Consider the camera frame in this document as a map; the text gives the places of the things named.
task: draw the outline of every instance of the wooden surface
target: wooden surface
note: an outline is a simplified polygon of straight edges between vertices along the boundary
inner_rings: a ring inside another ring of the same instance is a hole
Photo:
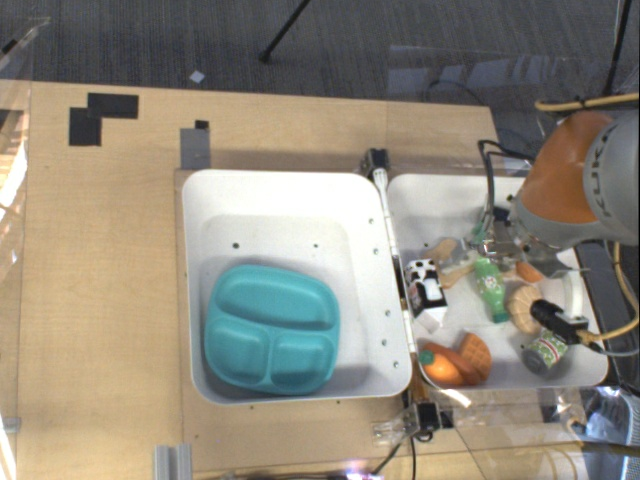
[[[102,147],[69,147],[69,108],[86,107],[90,91],[138,94],[139,118],[103,120]],[[472,161],[475,141],[494,136],[488,110],[473,107],[33,84],[20,479],[148,479],[156,445],[200,439],[189,433],[197,417],[189,404],[202,400],[190,398],[181,377],[174,206],[179,130],[196,119],[210,122],[212,162],[225,168],[351,171],[369,147],[411,162],[445,158],[452,140]],[[396,406],[391,399],[216,409],[210,423],[221,425],[232,441],[221,449],[233,454],[218,460],[195,447],[194,469],[200,478],[215,478],[216,464],[298,470],[318,456],[348,466],[363,447],[364,459],[376,462],[386,450],[372,448],[370,424]],[[280,442],[274,430],[285,428]],[[328,440],[348,428],[355,430],[337,453]],[[245,446],[250,435],[259,448]],[[296,435],[298,446],[287,445]],[[460,433],[437,436],[420,446],[427,455],[418,478],[483,478]],[[386,478],[408,478],[407,453]]]

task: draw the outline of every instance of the toy soda bottle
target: toy soda bottle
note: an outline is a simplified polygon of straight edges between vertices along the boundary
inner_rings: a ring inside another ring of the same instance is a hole
[[[479,258],[475,263],[475,272],[478,291],[491,309],[493,322],[506,322],[509,313],[504,307],[504,280],[497,265],[488,258]]]

